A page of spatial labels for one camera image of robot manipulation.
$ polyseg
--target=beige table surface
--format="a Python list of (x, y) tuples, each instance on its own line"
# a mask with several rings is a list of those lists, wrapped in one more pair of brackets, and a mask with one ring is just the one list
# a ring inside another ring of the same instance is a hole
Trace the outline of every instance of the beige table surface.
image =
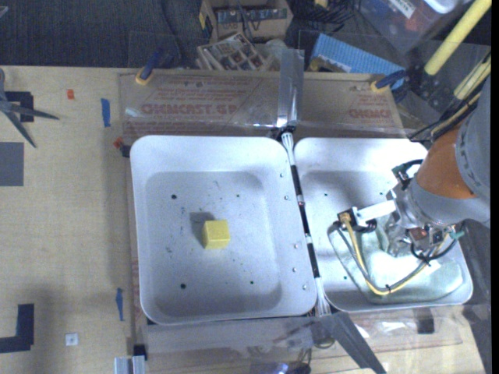
[[(121, 134), (118, 74), (129, 70), (3, 69), (7, 90), (30, 91), (37, 109), (61, 120), (37, 118), (26, 125), (38, 148), (24, 144), (24, 187), (0, 187), (0, 337), (14, 335), (18, 304), (35, 306), (34, 346), (0, 355), (0, 373), (111, 373), (114, 357), (130, 353), (134, 334), (129, 162), (112, 146)], [(108, 128), (101, 98), (111, 103)], [(0, 142), (23, 142), (4, 115)], [(116, 308), (117, 288), (125, 321)], [(381, 352), (378, 358), (388, 372), (483, 372), (468, 323), (461, 318), (455, 324), (452, 345)], [(66, 333), (78, 333), (79, 344), (65, 346)], [(151, 356), (147, 372), (248, 372), (189, 366), (166, 371), (161, 356)], [(314, 359), (312, 366), (313, 372), (355, 368), (341, 353)]]

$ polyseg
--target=gray square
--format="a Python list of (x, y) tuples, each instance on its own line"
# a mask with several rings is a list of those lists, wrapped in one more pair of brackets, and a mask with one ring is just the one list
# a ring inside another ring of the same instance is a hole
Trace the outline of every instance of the gray square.
[(0, 143), (0, 186), (24, 185), (24, 143)]

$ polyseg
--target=plastic bin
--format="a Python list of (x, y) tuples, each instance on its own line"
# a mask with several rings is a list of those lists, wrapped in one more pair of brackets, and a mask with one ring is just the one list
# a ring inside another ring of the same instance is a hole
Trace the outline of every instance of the plastic bin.
[(361, 13), (401, 53), (430, 39), (472, 0), (362, 0)]

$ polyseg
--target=yellow cube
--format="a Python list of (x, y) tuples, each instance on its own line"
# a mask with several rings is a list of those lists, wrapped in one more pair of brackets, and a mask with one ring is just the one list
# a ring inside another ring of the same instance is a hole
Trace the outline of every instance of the yellow cube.
[(227, 221), (204, 222), (203, 247), (205, 249), (223, 249), (228, 245), (230, 239)]

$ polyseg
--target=yellow block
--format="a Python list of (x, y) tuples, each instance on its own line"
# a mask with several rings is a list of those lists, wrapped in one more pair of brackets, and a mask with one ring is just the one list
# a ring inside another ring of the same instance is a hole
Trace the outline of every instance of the yellow block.
[(230, 239), (227, 221), (204, 222), (203, 247), (205, 249), (223, 249), (228, 245)]

